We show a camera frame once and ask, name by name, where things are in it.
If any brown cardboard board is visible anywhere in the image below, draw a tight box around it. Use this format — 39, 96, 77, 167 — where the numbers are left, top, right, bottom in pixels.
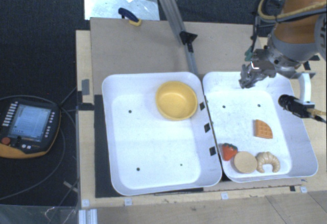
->
89, 17, 303, 193

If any orange waffle piece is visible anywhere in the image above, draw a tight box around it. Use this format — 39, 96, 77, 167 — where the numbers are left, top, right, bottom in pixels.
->
252, 119, 273, 139

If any tan round biscuit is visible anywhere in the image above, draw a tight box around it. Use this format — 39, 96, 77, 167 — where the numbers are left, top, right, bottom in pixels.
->
231, 151, 258, 174

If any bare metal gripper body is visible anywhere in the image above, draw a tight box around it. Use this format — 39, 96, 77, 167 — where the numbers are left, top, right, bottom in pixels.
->
249, 48, 302, 79

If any red strawberry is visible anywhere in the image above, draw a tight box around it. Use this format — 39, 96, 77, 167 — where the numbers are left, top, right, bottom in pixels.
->
221, 142, 238, 161

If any yellow bowl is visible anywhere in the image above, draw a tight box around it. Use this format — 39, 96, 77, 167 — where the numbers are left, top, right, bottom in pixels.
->
155, 81, 199, 121

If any white plastic tray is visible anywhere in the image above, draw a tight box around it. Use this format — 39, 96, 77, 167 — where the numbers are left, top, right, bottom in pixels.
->
101, 71, 222, 196
202, 71, 319, 183

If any beige croissant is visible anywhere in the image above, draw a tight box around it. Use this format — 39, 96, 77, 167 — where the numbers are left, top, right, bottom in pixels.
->
255, 151, 281, 173

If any black cylinder on white bracket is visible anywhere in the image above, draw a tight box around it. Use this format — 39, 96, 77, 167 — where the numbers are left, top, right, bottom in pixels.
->
277, 71, 317, 118

